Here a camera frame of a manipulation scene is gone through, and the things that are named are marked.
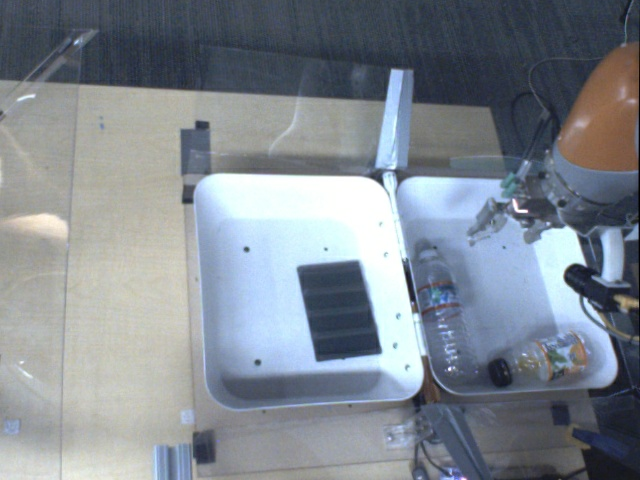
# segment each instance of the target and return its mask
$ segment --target gray carpet floor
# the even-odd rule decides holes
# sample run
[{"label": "gray carpet floor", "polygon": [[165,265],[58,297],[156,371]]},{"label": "gray carpet floor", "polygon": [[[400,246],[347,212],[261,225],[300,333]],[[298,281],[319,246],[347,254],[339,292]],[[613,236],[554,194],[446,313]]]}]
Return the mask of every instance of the gray carpet floor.
[{"label": "gray carpet floor", "polygon": [[[100,34],[87,48],[83,64],[82,81],[90,84],[295,92],[295,81],[291,76],[286,80],[286,71],[276,70],[274,75],[270,56],[254,56],[245,75],[238,69],[233,76],[225,74],[224,65],[212,54],[212,48],[219,47],[411,67],[416,101],[491,107],[504,152],[518,154],[539,115],[530,97],[518,100],[514,108],[516,96],[528,90],[529,67],[548,57],[589,58],[611,50],[622,42],[619,18],[626,3],[0,0],[0,42],[24,29],[24,40],[15,48],[36,51],[60,31],[97,28]],[[33,27],[54,32],[43,34]],[[637,40],[637,5],[629,35]],[[31,67],[26,54],[12,58],[17,60],[8,62],[0,52],[1,78],[20,78]],[[536,86],[561,118],[594,65],[560,61],[536,70]],[[382,97],[377,72],[371,73],[371,87],[364,96]],[[349,96],[349,91],[343,92],[322,94]]]}]

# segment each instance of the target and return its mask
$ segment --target plastic bottle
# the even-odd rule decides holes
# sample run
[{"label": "plastic bottle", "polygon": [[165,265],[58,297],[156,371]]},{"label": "plastic bottle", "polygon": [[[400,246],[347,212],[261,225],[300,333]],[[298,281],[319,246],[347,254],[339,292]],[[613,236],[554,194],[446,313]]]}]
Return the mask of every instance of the plastic bottle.
[{"label": "plastic bottle", "polygon": [[567,331],[509,350],[489,363],[489,376],[498,387],[527,379],[551,382],[582,372],[588,366],[589,353],[584,335]]},{"label": "plastic bottle", "polygon": [[434,248],[422,242],[413,274],[434,372],[452,381],[472,379],[478,365],[451,269]]}]

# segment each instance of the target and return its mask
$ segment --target white plastic tray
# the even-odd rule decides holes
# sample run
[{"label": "white plastic tray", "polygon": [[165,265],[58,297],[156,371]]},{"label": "white plastic tray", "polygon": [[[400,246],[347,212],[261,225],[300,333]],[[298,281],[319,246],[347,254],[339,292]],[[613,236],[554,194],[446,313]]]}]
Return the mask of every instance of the white plastic tray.
[{"label": "white plastic tray", "polygon": [[540,385],[514,382],[494,387],[482,369],[476,382],[452,385],[462,395],[602,388],[616,378],[618,364],[609,336],[582,313],[578,295],[563,280],[572,263],[584,263],[576,234],[568,228],[546,231],[527,245],[520,226],[509,221],[502,231],[470,247],[466,231],[488,197],[499,197],[499,182],[463,178],[409,178],[400,184],[398,207],[407,249],[414,253],[426,238],[449,263],[465,305],[465,321],[481,365],[521,340],[558,331],[584,333],[590,365],[581,375]]},{"label": "white plastic tray", "polygon": [[[384,189],[368,178],[215,174],[195,193],[205,382],[236,409],[396,401],[423,367]],[[316,361],[297,267],[359,261],[382,353]]]}]

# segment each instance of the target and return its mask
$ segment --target wooden table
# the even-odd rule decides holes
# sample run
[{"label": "wooden table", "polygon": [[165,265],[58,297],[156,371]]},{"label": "wooden table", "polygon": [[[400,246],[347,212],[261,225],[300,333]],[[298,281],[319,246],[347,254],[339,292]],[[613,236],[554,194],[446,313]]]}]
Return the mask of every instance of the wooden table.
[{"label": "wooden table", "polygon": [[[375,143],[381,109],[377,102],[80,87],[64,317],[62,478],[146,480],[154,445],[191,440],[194,372],[180,129],[208,120],[214,149],[234,154],[275,147],[281,154],[322,157],[338,150],[348,157]],[[412,143],[412,158],[434,167],[446,167],[451,156],[500,155],[484,108],[414,105]],[[43,478],[60,474],[55,442],[52,447],[40,457]],[[7,460],[5,450],[0,476],[8,471],[10,478],[31,478],[20,474],[24,454],[12,449]],[[513,459],[540,458],[521,455]],[[547,450],[545,458],[562,464],[562,471],[582,464],[577,449]],[[402,459],[242,478],[401,480],[410,473]]]}]

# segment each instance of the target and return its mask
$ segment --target black bottle cap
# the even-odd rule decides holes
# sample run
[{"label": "black bottle cap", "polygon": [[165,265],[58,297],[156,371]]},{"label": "black bottle cap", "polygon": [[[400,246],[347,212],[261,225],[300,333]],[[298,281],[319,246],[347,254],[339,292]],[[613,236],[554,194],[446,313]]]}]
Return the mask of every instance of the black bottle cap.
[{"label": "black bottle cap", "polygon": [[509,365],[501,357],[491,361],[488,368],[491,381],[499,388],[508,386],[513,381]]}]

